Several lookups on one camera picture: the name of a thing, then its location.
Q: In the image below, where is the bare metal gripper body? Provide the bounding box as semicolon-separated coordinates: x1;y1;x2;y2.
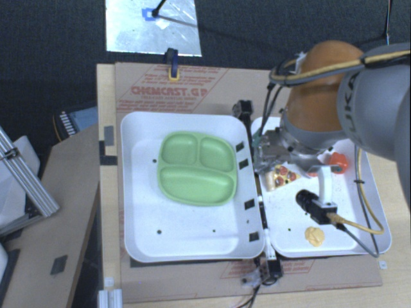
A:
254;128;326;174

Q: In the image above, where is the toy pizza slice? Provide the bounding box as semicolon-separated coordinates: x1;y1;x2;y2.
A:
264;164;301;193

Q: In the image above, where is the orange toy vegetable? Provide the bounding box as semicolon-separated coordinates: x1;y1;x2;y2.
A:
327;151;349;175

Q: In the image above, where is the thin black and white rod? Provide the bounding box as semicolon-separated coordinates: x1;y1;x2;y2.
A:
243;114;275;260

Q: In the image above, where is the white plastic tray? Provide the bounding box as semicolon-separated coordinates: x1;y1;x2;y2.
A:
250;116;393;259
120;110;266;264

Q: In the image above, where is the green divided plate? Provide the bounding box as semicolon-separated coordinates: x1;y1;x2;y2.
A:
157;131;239;208

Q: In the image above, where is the pale yellow toy food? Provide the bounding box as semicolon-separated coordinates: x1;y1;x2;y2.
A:
304;225;325;247

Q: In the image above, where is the brown cardboard board red print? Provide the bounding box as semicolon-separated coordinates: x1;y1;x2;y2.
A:
114;62;383;304

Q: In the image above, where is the black block with thin wires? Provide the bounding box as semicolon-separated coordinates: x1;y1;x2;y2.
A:
232;99;255;119
259;258;284;282

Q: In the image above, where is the black cylinder on white bracket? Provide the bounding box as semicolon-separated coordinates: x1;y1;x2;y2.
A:
295;165;340;226

